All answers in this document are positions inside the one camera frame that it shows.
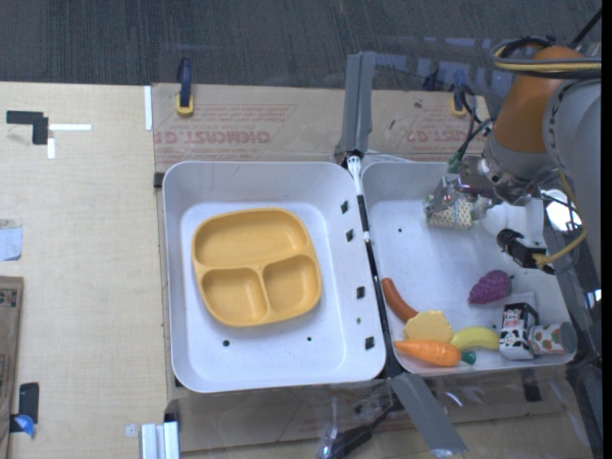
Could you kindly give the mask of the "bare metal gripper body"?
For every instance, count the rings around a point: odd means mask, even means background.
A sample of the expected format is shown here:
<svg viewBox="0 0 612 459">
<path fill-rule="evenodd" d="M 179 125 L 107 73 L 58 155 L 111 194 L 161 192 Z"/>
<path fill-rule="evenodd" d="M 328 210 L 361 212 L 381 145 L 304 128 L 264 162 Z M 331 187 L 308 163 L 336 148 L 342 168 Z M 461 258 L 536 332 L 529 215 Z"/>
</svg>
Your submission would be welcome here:
<svg viewBox="0 0 612 459">
<path fill-rule="evenodd" d="M 528 181 L 484 157 L 466 156 L 462 160 L 450 160 L 448 173 L 455 175 L 452 181 L 455 188 L 471 197 L 511 206 L 525 206 L 530 200 Z"/>
</svg>

